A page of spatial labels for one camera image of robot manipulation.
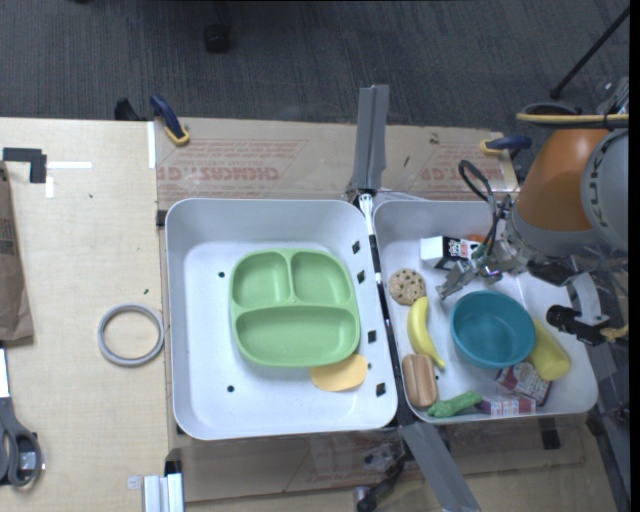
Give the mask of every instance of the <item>yellow tortilla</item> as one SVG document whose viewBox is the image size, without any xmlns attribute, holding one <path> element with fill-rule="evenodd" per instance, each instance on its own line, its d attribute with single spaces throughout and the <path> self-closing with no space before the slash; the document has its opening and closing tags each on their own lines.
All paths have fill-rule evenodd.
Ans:
<svg viewBox="0 0 640 512">
<path fill-rule="evenodd" d="M 309 368 L 309 371 L 316 387 L 323 391 L 344 391 L 364 382 L 367 360 L 360 354 L 351 354 L 342 361 Z"/>
</svg>

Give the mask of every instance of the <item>blue bowl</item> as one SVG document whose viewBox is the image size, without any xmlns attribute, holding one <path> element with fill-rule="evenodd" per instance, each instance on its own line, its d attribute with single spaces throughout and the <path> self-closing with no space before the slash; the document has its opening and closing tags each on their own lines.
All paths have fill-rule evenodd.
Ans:
<svg viewBox="0 0 640 512">
<path fill-rule="evenodd" d="M 458 354 L 485 369 L 513 366 L 535 342 L 533 320 L 519 302 L 503 293 L 471 292 L 451 309 L 449 327 Z"/>
</svg>

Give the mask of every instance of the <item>green plate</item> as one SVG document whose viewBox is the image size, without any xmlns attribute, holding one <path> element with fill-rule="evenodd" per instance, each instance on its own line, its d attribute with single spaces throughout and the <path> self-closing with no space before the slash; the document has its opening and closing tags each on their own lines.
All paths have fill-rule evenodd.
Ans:
<svg viewBox="0 0 640 512">
<path fill-rule="evenodd" d="M 238 348 L 266 366 L 333 364 L 348 357 L 360 340 L 351 277 L 324 251 L 247 254 L 231 274 L 230 311 Z"/>
</svg>

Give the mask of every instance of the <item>white ring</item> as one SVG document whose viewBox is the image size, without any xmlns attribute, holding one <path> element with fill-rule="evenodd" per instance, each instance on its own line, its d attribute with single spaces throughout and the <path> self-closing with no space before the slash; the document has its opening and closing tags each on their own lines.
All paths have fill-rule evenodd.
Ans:
<svg viewBox="0 0 640 512">
<path fill-rule="evenodd" d="M 127 358 L 127 357 L 119 356 L 118 354 L 115 354 L 114 352 L 112 352 L 111 349 L 109 349 L 109 347 L 107 347 L 106 343 L 104 342 L 104 330 L 107 324 L 109 323 L 109 321 L 114 316 L 120 313 L 129 313 L 129 312 L 142 313 L 155 324 L 156 329 L 158 330 L 158 341 L 156 341 L 155 346 L 151 349 L 150 352 L 148 352 L 147 354 L 141 357 Z M 163 343 L 164 343 L 164 327 L 162 325 L 162 319 L 160 318 L 160 315 L 158 315 L 158 313 L 153 311 L 148 306 L 145 306 L 144 304 L 138 304 L 136 302 L 126 302 L 124 304 L 119 304 L 117 306 L 114 306 L 104 314 L 104 316 L 100 320 L 100 324 L 98 325 L 98 347 L 100 347 L 100 351 L 102 352 L 102 355 L 108 361 L 120 366 L 140 366 L 142 364 L 145 364 L 151 361 L 151 359 L 153 359 L 155 356 L 158 355 L 158 353 L 162 349 Z"/>
</svg>

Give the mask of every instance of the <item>scissors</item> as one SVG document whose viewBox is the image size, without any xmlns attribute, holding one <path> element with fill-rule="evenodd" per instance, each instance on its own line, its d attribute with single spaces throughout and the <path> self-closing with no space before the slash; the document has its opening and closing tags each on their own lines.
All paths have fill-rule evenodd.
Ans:
<svg viewBox="0 0 640 512">
<path fill-rule="evenodd" d="M 42 469 L 42 451 L 36 436 L 16 419 L 9 394 L 9 372 L 4 344 L 0 341 L 0 482 L 22 487 Z"/>
</svg>

